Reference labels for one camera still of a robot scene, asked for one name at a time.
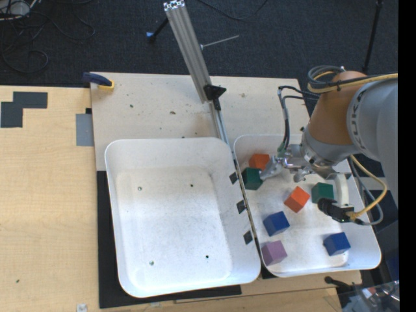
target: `metal bar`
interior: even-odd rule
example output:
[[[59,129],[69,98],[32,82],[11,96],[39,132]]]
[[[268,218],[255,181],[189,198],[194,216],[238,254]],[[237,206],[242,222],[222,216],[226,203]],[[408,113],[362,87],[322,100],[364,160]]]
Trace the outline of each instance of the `metal bar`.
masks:
[[[162,29],[166,26],[166,24],[168,24],[167,18],[163,20],[162,24],[159,26],[159,28],[156,29],[155,32],[153,33],[148,32],[148,38],[151,43],[153,43],[156,40],[156,36],[162,31]]]
[[[173,0],[164,4],[164,11],[172,27],[179,48],[182,52],[190,76],[194,81],[201,102],[207,101],[204,86],[211,85],[207,66],[202,56],[201,47],[196,39],[184,0]]]
[[[231,39],[234,39],[234,38],[238,38],[240,35],[238,34],[238,35],[236,35],[236,36],[232,36],[232,37],[229,37],[229,38],[226,38],[226,39],[221,39],[221,40],[217,40],[216,42],[213,42],[213,43],[209,43],[209,44],[205,44],[205,45],[200,45],[200,47],[201,47],[201,50],[202,49],[204,49],[205,47],[208,47],[208,46],[211,46],[211,45],[215,45],[215,44],[219,44],[219,43],[222,43],[222,42],[226,42],[227,40],[231,40]]]

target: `gray tape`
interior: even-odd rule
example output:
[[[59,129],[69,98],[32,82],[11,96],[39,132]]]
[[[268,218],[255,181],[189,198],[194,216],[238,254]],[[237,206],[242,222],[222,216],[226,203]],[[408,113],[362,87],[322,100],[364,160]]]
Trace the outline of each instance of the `gray tape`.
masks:
[[[77,146],[94,146],[94,133],[92,130],[92,115],[77,114]]]

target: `purple cube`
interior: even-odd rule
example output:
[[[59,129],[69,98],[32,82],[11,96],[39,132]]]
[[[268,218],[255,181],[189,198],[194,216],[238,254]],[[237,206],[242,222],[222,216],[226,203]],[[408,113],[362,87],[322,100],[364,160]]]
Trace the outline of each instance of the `purple cube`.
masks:
[[[286,250],[280,240],[264,245],[261,248],[261,253],[263,254],[263,260],[266,266],[279,263],[287,257]]]

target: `light wood surface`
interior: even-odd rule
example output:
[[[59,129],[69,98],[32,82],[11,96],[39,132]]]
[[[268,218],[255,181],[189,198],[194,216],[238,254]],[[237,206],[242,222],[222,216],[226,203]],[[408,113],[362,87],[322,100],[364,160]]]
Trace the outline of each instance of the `light wood surface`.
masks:
[[[24,109],[22,128],[0,129],[0,311],[101,311],[95,151],[76,146],[75,129],[90,89],[0,86],[0,101],[12,101],[13,91],[47,92],[48,106]],[[163,302],[158,311],[333,311],[325,275],[259,279],[238,297]],[[361,282],[359,271],[330,275]]]
[[[215,137],[208,103],[201,103],[189,75],[98,73],[114,81],[114,91],[91,84],[97,169],[105,170],[105,148],[123,138]],[[278,86],[299,88],[296,79],[212,76],[227,91],[220,97],[232,148],[245,134],[284,134]],[[284,90],[283,94],[296,94]],[[303,101],[288,99],[291,134],[309,121]]]

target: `black tape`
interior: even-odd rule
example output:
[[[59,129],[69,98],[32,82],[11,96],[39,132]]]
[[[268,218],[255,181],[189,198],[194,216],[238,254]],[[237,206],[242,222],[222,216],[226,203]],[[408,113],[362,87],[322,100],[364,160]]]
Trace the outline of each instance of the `black tape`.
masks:
[[[1,102],[0,127],[23,127],[23,109],[46,109],[47,92],[13,92],[13,101]]]
[[[244,234],[244,241],[246,242],[246,245],[251,242],[253,240],[253,236],[252,236],[252,232],[251,231],[247,231]]]
[[[239,214],[241,214],[246,208],[246,205],[244,204],[244,200],[241,200],[238,204],[237,204],[237,209],[239,210]]]
[[[231,183],[234,185],[234,183],[239,180],[239,177],[236,172],[234,172],[232,175],[230,175],[229,179],[231,180]]]

